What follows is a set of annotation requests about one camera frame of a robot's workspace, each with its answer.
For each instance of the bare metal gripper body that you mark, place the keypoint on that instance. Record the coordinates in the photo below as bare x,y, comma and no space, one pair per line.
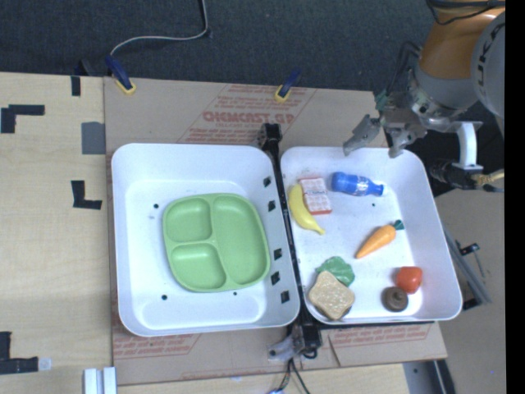
414,112

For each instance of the orange carrot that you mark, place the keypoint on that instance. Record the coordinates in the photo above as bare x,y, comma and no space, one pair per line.
375,241

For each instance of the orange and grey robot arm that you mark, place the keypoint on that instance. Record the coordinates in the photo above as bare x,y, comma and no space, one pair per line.
451,47

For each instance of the black cylinder on white bracket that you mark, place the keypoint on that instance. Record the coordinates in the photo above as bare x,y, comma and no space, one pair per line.
461,158

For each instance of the tan bread slice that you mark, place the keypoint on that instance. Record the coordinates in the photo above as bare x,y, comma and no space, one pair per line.
331,297

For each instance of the thin black rod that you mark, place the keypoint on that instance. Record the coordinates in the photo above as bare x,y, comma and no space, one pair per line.
287,228

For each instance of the green lettuce leaf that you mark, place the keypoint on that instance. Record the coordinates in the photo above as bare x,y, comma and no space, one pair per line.
342,270

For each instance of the brown cardboard board red print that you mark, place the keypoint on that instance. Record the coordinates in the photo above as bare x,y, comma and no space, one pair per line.
172,109

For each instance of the yellow banana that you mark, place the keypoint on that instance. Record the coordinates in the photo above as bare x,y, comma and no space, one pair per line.
301,213

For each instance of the white plastic tray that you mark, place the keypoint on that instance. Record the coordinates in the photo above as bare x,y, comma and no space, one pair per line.
369,228
143,236

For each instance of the red and white carton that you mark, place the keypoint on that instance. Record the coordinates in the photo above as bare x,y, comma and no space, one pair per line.
316,196

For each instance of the blue plastic bottle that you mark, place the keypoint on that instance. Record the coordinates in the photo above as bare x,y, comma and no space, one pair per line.
352,184

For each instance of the green divided plate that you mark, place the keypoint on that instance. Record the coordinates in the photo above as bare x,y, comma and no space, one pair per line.
215,242

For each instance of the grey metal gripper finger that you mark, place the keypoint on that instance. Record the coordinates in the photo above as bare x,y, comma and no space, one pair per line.
360,136
400,142

